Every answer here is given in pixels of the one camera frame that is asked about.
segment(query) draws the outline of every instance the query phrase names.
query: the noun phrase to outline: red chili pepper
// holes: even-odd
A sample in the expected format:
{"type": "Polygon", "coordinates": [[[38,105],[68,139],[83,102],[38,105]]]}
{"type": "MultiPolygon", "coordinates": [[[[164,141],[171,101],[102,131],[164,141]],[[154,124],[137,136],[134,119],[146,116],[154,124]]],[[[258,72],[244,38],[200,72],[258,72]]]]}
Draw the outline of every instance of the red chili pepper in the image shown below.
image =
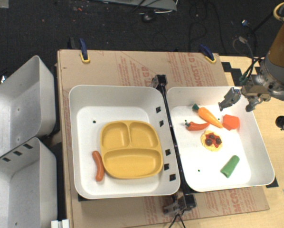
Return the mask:
{"type": "Polygon", "coordinates": [[[209,126],[209,124],[210,123],[202,123],[202,124],[198,124],[198,123],[194,123],[194,122],[185,123],[185,125],[187,126],[187,130],[189,130],[189,131],[203,130],[203,129],[207,128],[209,126]]]}

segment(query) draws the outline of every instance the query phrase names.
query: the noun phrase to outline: wooden surface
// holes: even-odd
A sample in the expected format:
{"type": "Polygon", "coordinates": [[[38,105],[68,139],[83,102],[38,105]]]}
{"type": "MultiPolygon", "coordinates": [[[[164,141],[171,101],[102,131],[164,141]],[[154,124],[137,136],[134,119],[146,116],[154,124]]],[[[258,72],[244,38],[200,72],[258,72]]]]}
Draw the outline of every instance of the wooden surface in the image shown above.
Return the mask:
{"type": "MultiPolygon", "coordinates": [[[[232,68],[240,68],[244,72],[251,63],[249,58],[245,57],[220,57],[221,62],[230,62],[232,68]]],[[[233,80],[230,73],[226,73],[227,81],[233,86],[233,80]]],[[[284,131],[281,131],[276,125],[275,120],[278,116],[284,115],[284,102],[271,99],[269,102],[263,102],[256,106],[254,115],[267,147],[275,175],[279,186],[273,188],[264,188],[270,209],[268,211],[244,213],[238,215],[229,215],[215,218],[202,218],[184,221],[186,228],[284,228],[284,131]]],[[[67,216],[72,216],[70,183],[68,173],[68,163],[64,162],[65,168],[65,194],[66,194],[66,212],[67,216]]],[[[143,228],[168,228],[170,223],[143,226],[143,228]]],[[[173,228],[182,228],[181,222],[176,222],[173,228]]]]}

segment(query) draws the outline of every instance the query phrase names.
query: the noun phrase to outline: toy food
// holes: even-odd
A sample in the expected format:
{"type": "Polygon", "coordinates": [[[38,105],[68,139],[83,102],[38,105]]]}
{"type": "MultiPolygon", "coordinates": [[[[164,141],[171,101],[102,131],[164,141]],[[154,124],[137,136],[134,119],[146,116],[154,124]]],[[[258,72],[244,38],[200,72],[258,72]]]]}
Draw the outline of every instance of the toy food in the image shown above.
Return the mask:
{"type": "Polygon", "coordinates": [[[223,128],[223,125],[220,121],[205,107],[199,107],[197,104],[193,105],[193,110],[198,112],[198,115],[205,121],[218,128],[223,128]]]}
{"type": "Polygon", "coordinates": [[[226,114],[223,116],[222,125],[228,130],[237,129],[240,126],[240,120],[236,116],[226,114]]]}
{"type": "Polygon", "coordinates": [[[190,123],[185,123],[185,125],[187,126],[187,130],[189,131],[198,131],[198,130],[206,129],[209,126],[209,123],[198,124],[198,123],[190,122],[190,123]]]}
{"type": "Polygon", "coordinates": [[[201,136],[201,142],[208,150],[216,152],[222,148],[220,136],[213,131],[206,130],[201,136]]]}
{"type": "Polygon", "coordinates": [[[225,166],[221,169],[221,173],[224,174],[227,178],[233,173],[235,167],[237,166],[240,158],[237,155],[233,155],[231,159],[225,164],[225,166]]]}
{"type": "Polygon", "coordinates": [[[96,181],[102,181],[104,177],[104,165],[102,162],[102,157],[99,153],[99,151],[93,151],[93,159],[96,164],[96,175],[95,175],[95,180],[96,181]]]}

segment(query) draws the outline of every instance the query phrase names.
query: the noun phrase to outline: white plastic tub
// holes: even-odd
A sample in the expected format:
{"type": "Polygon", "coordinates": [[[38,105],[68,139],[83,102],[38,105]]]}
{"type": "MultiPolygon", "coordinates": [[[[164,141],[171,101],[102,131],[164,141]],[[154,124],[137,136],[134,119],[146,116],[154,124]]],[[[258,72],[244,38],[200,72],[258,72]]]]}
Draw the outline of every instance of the white plastic tub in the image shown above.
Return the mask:
{"type": "Polygon", "coordinates": [[[0,85],[0,157],[50,134],[55,122],[54,78],[34,56],[0,85]]]}
{"type": "Polygon", "coordinates": [[[185,180],[195,191],[262,186],[275,178],[254,114],[245,110],[247,99],[242,96],[236,104],[220,111],[218,103],[224,100],[223,96],[229,90],[230,87],[174,87],[167,92],[185,180]],[[239,117],[240,127],[236,130],[213,125],[206,129],[221,137],[223,147],[218,152],[211,152],[202,145],[200,137],[205,130],[186,130],[185,120],[204,123],[192,111],[194,104],[206,107],[221,122],[225,114],[239,117]],[[232,175],[226,178],[220,170],[233,155],[237,155],[240,161],[232,175]]]}
{"type": "Polygon", "coordinates": [[[48,228],[55,219],[56,159],[33,138],[0,158],[0,228],[48,228]]]}
{"type": "Polygon", "coordinates": [[[171,195],[180,177],[164,100],[151,87],[78,85],[69,93],[75,187],[86,199],[171,195]],[[95,181],[92,152],[100,148],[101,129],[110,122],[135,120],[151,124],[163,152],[163,168],[151,177],[95,181]]]}

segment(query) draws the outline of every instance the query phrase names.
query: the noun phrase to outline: blue and yellow clamp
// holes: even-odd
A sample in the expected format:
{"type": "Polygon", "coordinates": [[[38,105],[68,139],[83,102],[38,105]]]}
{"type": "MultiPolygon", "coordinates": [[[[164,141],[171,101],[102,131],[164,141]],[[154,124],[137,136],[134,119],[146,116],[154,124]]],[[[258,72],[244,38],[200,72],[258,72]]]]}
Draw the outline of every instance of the blue and yellow clamp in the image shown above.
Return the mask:
{"type": "Polygon", "coordinates": [[[210,49],[207,46],[200,44],[199,51],[202,52],[203,55],[205,55],[205,59],[210,63],[216,62],[216,58],[214,58],[213,53],[210,51],[210,49]]]}
{"type": "Polygon", "coordinates": [[[79,42],[80,42],[80,49],[81,49],[80,56],[81,56],[82,62],[83,63],[89,63],[90,58],[89,58],[89,55],[87,53],[86,43],[85,43],[84,39],[82,39],[82,38],[79,39],[79,42]]]}

